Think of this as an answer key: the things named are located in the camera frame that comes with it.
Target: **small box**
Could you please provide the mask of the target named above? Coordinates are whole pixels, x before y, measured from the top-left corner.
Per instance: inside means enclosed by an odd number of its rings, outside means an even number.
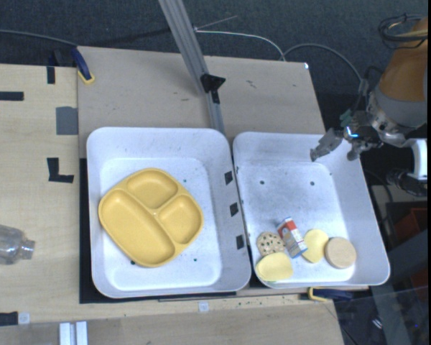
[[[300,256],[308,249],[299,229],[290,217],[285,218],[278,225],[278,233],[292,258]]]

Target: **plastic bottle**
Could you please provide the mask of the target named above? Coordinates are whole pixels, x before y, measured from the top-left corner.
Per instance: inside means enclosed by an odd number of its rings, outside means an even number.
[[[11,265],[21,259],[31,259],[35,241],[28,240],[23,231],[0,225],[0,264]]]

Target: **wooden table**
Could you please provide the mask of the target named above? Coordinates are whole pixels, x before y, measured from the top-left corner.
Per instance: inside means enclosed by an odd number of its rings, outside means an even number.
[[[0,65],[0,91],[24,92],[23,101],[0,101],[0,224],[22,229],[36,241],[31,260],[0,265],[0,313],[28,313],[31,323],[48,326],[88,321],[94,344],[111,344],[115,336],[123,336],[124,344],[138,344],[137,331],[148,335],[146,341],[142,338],[144,344],[168,344],[173,331],[174,344],[198,343],[199,336],[206,336],[208,344],[265,344],[265,336],[342,344],[332,302],[301,300],[293,290],[247,287],[235,296],[204,299],[207,313],[199,313],[201,300],[79,303],[79,160],[85,157],[89,132],[105,125],[209,125],[205,99],[193,88],[179,55],[79,50],[96,77],[89,86],[75,68],[54,68],[55,82],[48,83],[52,68]],[[246,130],[324,132],[310,74],[302,63],[206,60],[212,74],[227,78],[219,95],[230,141]],[[58,130],[61,119],[56,113],[61,108],[78,109],[78,134]],[[49,181],[50,157],[59,159],[61,175],[74,175],[71,183]],[[0,340],[12,344],[23,331],[39,330],[3,327]]]

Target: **transparent bottle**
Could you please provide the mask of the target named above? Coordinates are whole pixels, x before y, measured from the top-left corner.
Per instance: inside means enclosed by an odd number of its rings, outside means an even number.
[[[0,264],[11,265],[21,259],[31,259],[35,241],[28,240],[23,231],[0,225]]]

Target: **white tray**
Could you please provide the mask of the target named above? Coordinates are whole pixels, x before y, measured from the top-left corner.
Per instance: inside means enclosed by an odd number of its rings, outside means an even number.
[[[101,293],[110,298],[222,293],[248,283],[251,263],[238,189],[230,147],[220,132],[100,128],[88,137],[87,163],[92,276]],[[204,215],[197,239],[174,260],[156,268],[132,264],[98,218],[104,194],[147,167],[162,169],[182,183]]]
[[[256,239],[291,216],[305,235],[322,229],[356,248],[354,266],[336,269],[323,258],[317,264],[291,258],[290,279],[263,282],[271,288],[380,285],[389,277],[389,260],[380,235],[359,160],[348,161],[343,142],[312,162],[310,149],[320,135],[246,132],[233,141],[233,158],[254,265],[261,259]]]

